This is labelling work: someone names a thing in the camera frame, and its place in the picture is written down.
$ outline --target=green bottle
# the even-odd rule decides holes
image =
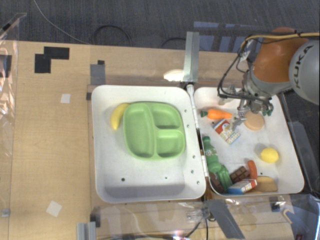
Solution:
[[[226,192],[228,188],[233,185],[229,175],[229,171],[224,165],[222,165],[221,170],[218,171],[217,174],[218,174],[218,178],[220,180],[221,186],[223,187],[223,190]]]
[[[222,168],[222,165],[219,163],[216,149],[210,144],[210,137],[205,136],[202,138],[202,141],[208,171],[210,173],[219,172]]]

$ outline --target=wooden table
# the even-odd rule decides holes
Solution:
[[[35,73],[35,54],[43,54],[44,46],[70,48],[69,60],[52,59],[51,73]],[[101,238],[138,228],[151,234],[192,229],[194,224],[186,219],[188,209],[178,202],[111,205],[98,200],[91,188],[86,100],[90,64],[98,60],[105,62],[107,84],[175,86],[163,80],[163,74],[182,69],[185,52],[25,41],[20,41],[18,48],[11,214],[8,223],[1,220],[0,239],[76,239],[77,223],[87,223],[96,206],[103,216],[97,228]],[[199,82],[217,84],[234,57],[231,53],[200,52]],[[234,72],[226,84],[240,84],[242,75]],[[62,94],[70,94],[69,103],[61,103]],[[46,212],[51,201],[62,206],[57,217]],[[293,237],[290,224],[281,214],[271,212],[268,199],[231,210],[247,239],[271,239],[270,232],[276,232],[277,239]],[[211,237],[224,238],[216,222],[209,227]],[[199,228],[194,239],[205,238],[203,225]]]

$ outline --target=black cable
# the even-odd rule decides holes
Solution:
[[[207,230],[209,230],[208,228],[208,223],[207,223],[207,219],[205,218],[206,221],[206,226],[207,226]],[[195,227],[188,233],[185,235],[186,238],[190,237],[199,227],[201,223],[201,220],[195,225]],[[142,238],[158,238],[158,239],[163,239],[163,240],[173,240],[174,237],[171,235],[152,235],[152,234],[126,234],[126,235],[122,235],[122,236],[118,236],[118,237],[114,237],[114,236],[110,236],[107,238],[103,238],[101,240],[135,240],[135,239],[142,239]]]
[[[184,38],[184,37],[170,37],[170,38],[168,38],[167,40],[163,41],[163,42],[159,45],[158,48],[161,49],[167,42],[172,41],[172,40],[183,40],[183,41],[186,41],[186,38]]]
[[[315,196],[316,198],[320,199],[320,192],[316,190],[311,190],[311,195]]]
[[[236,58],[234,59],[234,61],[231,63],[231,65],[228,67],[228,69],[226,70],[226,72],[223,74],[219,84],[218,84],[218,87],[217,87],[217,92],[218,92],[218,96],[220,98],[233,98],[233,99],[246,99],[246,100],[249,100],[249,101],[260,101],[262,102],[263,104],[268,104],[269,101],[268,100],[264,100],[264,99],[261,99],[261,98],[258,98],[258,97],[253,97],[253,96],[247,96],[247,95],[238,95],[238,94],[231,94],[231,93],[228,93],[226,92],[224,89],[223,89],[223,83],[224,83],[224,80],[226,78],[226,76],[228,75],[229,71],[231,70],[231,68],[234,66],[234,64],[237,62],[237,60],[240,58],[241,54],[243,53],[243,51],[245,50],[245,47],[247,46],[247,43],[248,41],[246,41],[246,44],[243,46],[243,48],[239,49],[238,53],[237,53],[237,56]]]
[[[51,20],[49,20],[49,19],[47,18],[46,15],[44,15],[44,13],[42,12],[42,10],[41,10],[40,6],[38,5],[37,1],[36,1],[36,0],[33,0],[33,2],[34,2],[34,4],[35,4],[36,8],[38,9],[38,11],[40,12],[40,14],[42,15],[42,17],[43,17],[49,24],[51,24],[52,26],[54,26],[57,30],[61,31],[62,33],[64,33],[64,34],[67,35],[68,37],[70,37],[70,38],[78,41],[79,43],[86,44],[86,45],[90,45],[90,43],[85,42],[85,41],[82,41],[82,40],[74,37],[73,35],[67,33],[67,32],[64,31],[62,28],[60,28],[60,27],[58,27],[56,24],[54,24]]]
[[[200,223],[201,223],[201,220],[197,223],[197,225],[195,225],[195,227],[188,234],[185,235],[185,237],[186,238],[190,237],[197,230],[197,228],[199,227]]]
[[[245,71],[243,71],[243,70],[241,70],[241,69],[239,68],[240,59],[241,59],[241,58],[239,57],[238,62],[236,63],[235,68],[236,68],[236,70],[240,71],[241,73],[246,73]]]
[[[277,42],[281,42],[281,41],[285,41],[285,40],[296,39],[296,38],[305,38],[305,37],[295,36],[295,37],[290,37],[290,38],[280,38],[280,39],[276,39],[276,40],[272,40],[272,41],[268,41],[268,42],[260,41],[258,38],[253,38],[251,40],[255,40],[257,43],[262,44],[262,45],[268,45],[268,44],[273,44],[273,43],[277,43]]]
[[[125,34],[125,37],[128,39],[129,41],[129,46],[132,46],[132,39],[131,37],[129,36],[129,34],[121,27],[117,26],[117,25],[113,25],[113,24],[106,24],[106,25],[102,25],[100,27],[98,27],[94,32],[93,32],[93,38],[92,38],[92,41],[93,41],[93,44],[96,45],[97,44],[97,35],[98,33],[102,30],[102,29],[105,29],[105,28],[115,28],[115,29],[118,29],[120,30],[121,32],[123,32]]]
[[[208,221],[207,221],[207,219],[205,218],[204,219],[205,220],[205,228],[206,228],[206,240],[208,240],[209,239],[209,227],[208,227]]]

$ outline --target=toy lemon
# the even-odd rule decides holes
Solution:
[[[279,159],[279,154],[274,148],[267,147],[264,150],[262,150],[261,159],[266,163],[274,163]]]

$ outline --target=green divided tray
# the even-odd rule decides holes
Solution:
[[[125,145],[136,158],[161,160],[181,155],[186,147],[179,111],[159,102],[137,102],[123,115]]]

